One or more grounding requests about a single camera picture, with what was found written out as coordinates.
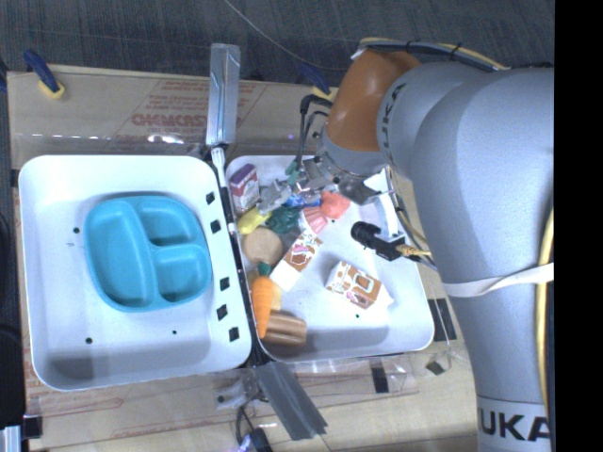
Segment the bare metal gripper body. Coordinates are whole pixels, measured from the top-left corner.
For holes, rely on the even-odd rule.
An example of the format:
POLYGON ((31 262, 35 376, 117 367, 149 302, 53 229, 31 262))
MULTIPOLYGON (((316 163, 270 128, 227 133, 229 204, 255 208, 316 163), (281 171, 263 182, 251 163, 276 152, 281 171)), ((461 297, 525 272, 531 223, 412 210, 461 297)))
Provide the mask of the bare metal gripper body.
POLYGON ((358 205, 374 201, 380 191, 366 184, 367 175, 343 170, 326 156, 303 159, 295 175, 294 187, 310 196, 321 191, 337 192, 358 205))

